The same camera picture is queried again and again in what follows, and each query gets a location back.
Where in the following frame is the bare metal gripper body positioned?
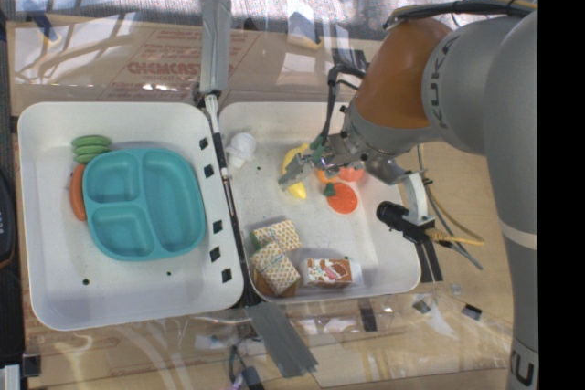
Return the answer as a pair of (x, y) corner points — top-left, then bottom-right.
(314, 132), (413, 187)

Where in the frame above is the yellow banana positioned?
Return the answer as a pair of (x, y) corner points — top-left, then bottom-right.
(281, 142), (313, 200)

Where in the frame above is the small orange pumpkin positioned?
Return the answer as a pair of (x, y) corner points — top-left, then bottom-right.
(336, 165), (366, 184)

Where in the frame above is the orange round slice green leaf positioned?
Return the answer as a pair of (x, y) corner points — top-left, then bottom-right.
(323, 181), (359, 215)

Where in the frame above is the white lumpy toy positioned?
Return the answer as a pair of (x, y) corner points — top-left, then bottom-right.
(225, 132), (258, 170)

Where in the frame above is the white plastic tray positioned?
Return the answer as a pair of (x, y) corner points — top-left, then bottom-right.
(218, 100), (422, 305)
(16, 100), (246, 332)

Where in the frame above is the white and brown printed carton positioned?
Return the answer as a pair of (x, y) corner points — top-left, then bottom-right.
(298, 257), (365, 290)

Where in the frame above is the teal divided plate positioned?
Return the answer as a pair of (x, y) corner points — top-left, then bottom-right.
(81, 147), (208, 263)

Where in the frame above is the brown cardboard board red print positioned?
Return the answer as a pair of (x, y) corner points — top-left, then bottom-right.
(5, 13), (514, 390)

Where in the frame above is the green pea pod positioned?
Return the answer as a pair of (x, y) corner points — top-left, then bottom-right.
(70, 134), (113, 165)

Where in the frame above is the orange carrot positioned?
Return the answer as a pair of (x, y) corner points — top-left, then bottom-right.
(69, 163), (90, 223)

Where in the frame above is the black cylinder on white bracket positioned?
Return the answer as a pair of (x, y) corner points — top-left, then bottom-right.
(375, 171), (438, 246)

